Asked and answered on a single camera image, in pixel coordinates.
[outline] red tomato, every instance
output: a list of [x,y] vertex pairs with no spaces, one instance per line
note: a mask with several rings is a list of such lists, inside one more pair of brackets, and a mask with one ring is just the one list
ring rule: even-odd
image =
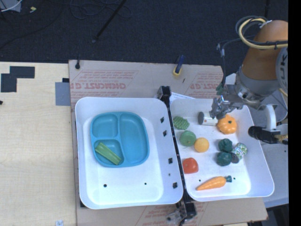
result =
[[198,163],[192,157],[184,159],[182,165],[185,174],[198,172]]

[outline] orange carrot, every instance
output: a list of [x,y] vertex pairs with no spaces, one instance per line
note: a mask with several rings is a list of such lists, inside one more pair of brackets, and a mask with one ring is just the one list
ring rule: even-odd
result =
[[231,176],[214,177],[214,178],[204,182],[200,186],[198,186],[197,190],[200,191],[200,190],[206,190],[206,189],[212,189],[212,188],[219,188],[219,187],[225,186],[226,182],[232,182],[232,177]]

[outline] blue plate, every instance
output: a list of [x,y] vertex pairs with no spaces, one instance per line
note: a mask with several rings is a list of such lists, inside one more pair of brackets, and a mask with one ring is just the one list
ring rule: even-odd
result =
[[[136,166],[150,154],[144,122],[134,113],[110,112],[97,115],[91,122],[90,136],[94,156],[105,167]],[[118,165],[95,151],[100,142],[121,158]]]

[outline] white container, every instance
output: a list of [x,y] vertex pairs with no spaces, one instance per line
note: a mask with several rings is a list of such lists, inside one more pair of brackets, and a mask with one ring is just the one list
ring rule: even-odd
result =
[[[108,112],[130,112],[145,124],[150,153],[145,162],[132,167],[110,168],[95,158],[90,140],[94,117]],[[85,97],[75,106],[79,194],[91,209],[174,204],[183,195],[165,104],[154,98]]]
[[[175,99],[171,103],[172,117],[188,119],[187,130],[209,140],[205,153],[181,145],[183,130],[175,128],[181,160],[194,157],[198,173],[184,174],[188,194],[196,201],[206,202],[234,198],[266,197],[274,191],[274,183],[261,145],[250,137],[248,128],[253,121],[248,108],[230,113],[238,122],[236,133],[224,135],[216,126],[199,125],[198,113],[211,110],[211,99]],[[102,113],[130,112],[141,117],[147,130],[149,156],[140,165],[105,167],[95,158],[90,138],[90,124]],[[182,178],[174,147],[168,110],[156,98],[85,97],[75,106],[78,157],[79,194],[84,205],[91,209],[129,206],[174,204],[183,196]],[[216,164],[218,141],[229,138],[234,144],[248,147],[248,154],[237,164],[221,167]],[[197,191],[196,187],[214,176],[231,175],[232,183],[222,188]]]

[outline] green patterned can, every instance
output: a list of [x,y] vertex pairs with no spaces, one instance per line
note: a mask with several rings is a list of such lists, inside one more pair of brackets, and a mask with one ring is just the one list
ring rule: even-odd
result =
[[248,148],[245,144],[238,142],[236,146],[231,151],[232,154],[232,163],[239,163],[241,159],[243,159],[244,155],[248,153]]

